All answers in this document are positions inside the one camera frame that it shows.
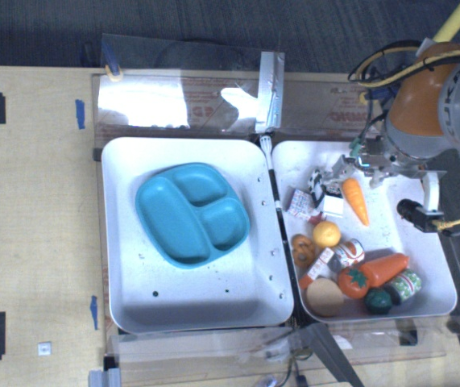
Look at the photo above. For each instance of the green and white can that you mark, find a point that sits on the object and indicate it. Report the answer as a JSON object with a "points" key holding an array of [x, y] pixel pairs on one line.
{"points": [[404, 286]]}

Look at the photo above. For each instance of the white plastic tray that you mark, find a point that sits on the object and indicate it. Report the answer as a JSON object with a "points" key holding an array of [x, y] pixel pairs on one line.
{"points": [[407, 240], [197, 296]]}

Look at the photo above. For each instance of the black and white carton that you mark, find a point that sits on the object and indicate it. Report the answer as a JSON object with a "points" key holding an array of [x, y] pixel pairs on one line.
{"points": [[316, 186]]}

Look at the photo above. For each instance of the orange and white packet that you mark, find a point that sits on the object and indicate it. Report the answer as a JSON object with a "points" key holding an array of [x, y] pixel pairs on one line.
{"points": [[318, 267]]}

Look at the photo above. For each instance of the large orange carrot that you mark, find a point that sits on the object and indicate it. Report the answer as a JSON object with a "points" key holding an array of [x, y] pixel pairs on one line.
{"points": [[386, 268]]}

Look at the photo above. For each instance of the red tomato with green top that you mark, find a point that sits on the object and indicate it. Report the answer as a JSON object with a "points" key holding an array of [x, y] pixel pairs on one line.
{"points": [[350, 286]]}

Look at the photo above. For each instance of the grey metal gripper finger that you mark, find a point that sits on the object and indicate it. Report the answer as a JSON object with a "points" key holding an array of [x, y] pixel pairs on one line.
{"points": [[340, 167], [378, 180]]}

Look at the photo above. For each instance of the blue divided plate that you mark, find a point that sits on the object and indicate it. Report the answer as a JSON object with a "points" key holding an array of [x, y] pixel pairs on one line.
{"points": [[173, 216]]}

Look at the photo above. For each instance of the black cylinder on white bracket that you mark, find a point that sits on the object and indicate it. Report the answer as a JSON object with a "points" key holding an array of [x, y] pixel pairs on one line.
{"points": [[419, 214]]}

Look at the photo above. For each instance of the red and white can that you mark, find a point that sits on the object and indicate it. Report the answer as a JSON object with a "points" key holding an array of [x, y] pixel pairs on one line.
{"points": [[349, 253]]}

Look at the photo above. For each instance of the red and white packet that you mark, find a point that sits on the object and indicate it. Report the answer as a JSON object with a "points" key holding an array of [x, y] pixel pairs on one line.
{"points": [[301, 205]]}

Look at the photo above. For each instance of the small orange carrot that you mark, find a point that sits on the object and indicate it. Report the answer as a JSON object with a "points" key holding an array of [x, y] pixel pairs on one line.
{"points": [[356, 200]]}

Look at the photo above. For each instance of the dark green broccoli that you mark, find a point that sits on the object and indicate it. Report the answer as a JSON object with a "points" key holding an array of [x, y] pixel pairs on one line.
{"points": [[378, 301]]}

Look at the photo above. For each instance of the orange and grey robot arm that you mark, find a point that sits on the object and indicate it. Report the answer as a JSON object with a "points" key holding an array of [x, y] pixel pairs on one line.
{"points": [[417, 99]]}

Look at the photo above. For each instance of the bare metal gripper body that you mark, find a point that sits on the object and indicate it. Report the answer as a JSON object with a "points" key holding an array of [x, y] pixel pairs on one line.
{"points": [[379, 155]]}

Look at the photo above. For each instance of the yellow lemon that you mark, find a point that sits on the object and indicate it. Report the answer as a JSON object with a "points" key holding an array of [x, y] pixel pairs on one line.
{"points": [[326, 234]]}

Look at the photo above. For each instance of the brown doughnut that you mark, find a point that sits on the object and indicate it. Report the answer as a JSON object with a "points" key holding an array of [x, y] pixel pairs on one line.
{"points": [[303, 251]]}

